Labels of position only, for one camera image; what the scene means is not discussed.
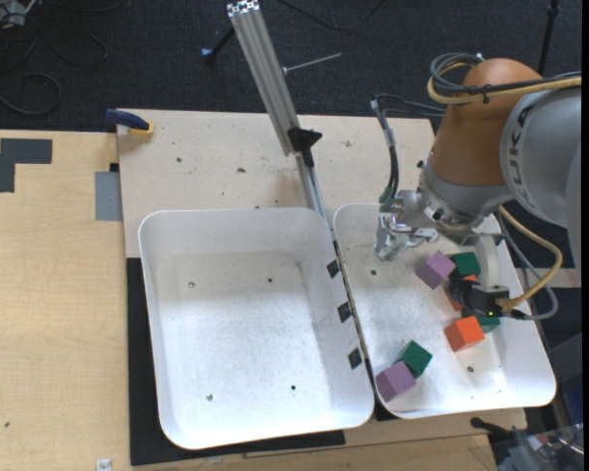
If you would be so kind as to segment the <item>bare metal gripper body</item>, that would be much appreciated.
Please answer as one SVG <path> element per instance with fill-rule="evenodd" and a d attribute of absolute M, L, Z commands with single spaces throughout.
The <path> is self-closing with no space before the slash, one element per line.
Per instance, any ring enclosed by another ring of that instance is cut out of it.
<path fill-rule="evenodd" d="M 436 193 L 400 190 L 379 205 L 378 244 L 408 244 L 418 238 L 445 236 L 456 243 L 472 235 L 485 214 L 465 214 L 442 202 Z"/>

